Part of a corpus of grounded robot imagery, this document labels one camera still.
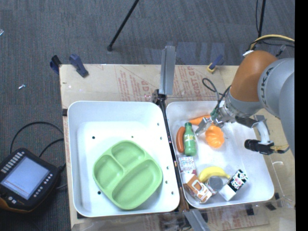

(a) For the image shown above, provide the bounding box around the orange and white carton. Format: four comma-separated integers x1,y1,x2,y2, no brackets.
183,174,213,205

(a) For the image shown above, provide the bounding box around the orange red sausage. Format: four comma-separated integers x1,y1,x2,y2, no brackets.
176,126,187,154

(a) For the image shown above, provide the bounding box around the yellow banana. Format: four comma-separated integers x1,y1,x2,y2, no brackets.
198,166,231,183

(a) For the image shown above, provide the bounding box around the white plastic tray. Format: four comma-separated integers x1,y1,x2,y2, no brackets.
67,100,180,218
166,100,275,209

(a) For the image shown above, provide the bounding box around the brown cardboard board red print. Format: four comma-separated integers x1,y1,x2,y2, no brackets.
59,64,295,231

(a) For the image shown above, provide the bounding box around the orange carrot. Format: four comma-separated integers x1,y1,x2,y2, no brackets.
188,114,212,126

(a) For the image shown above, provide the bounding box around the thin black rod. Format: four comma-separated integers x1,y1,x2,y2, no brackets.
157,97,189,212

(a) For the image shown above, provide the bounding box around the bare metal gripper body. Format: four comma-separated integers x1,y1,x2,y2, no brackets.
215,103,239,128

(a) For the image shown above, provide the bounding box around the black cylinder on white bracket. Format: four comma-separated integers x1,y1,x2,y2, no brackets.
244,120,275,155

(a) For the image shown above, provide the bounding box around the green divided plate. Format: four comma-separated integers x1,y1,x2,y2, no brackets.
92,140,164,211

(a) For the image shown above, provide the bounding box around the green plastic bottle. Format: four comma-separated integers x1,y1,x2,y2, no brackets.
183,122,198,157

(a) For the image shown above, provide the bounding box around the black and white cow carton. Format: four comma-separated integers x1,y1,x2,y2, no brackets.
218,169,249,202

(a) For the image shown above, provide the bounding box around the white and pink carton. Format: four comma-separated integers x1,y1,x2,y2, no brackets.
178,155,197,178

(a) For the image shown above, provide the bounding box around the black block with thin wires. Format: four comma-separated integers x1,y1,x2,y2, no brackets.
152,90,167,105

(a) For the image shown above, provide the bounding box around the small grey can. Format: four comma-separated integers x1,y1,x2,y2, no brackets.
207,175,225,193

